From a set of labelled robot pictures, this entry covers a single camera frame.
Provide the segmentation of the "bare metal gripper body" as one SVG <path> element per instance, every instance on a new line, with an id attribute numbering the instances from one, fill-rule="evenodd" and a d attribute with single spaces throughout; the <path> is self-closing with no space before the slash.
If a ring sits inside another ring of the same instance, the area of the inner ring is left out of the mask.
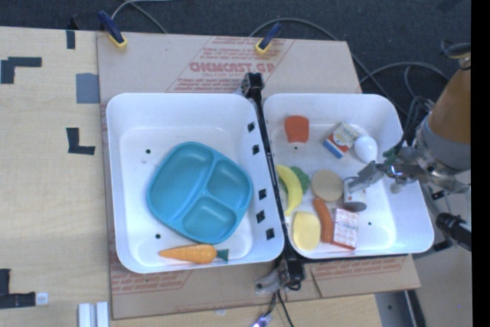
<path id="1" fill-rule="evenodd" d="M 415 181 L 449 193 L 470 192 L 470 184 L 456 177 L 460 171 L 443 164 L 427 148 L 394 146 L 382 156 L 384 173 L 394 180 L 391 187 L 393 193 Z"/>

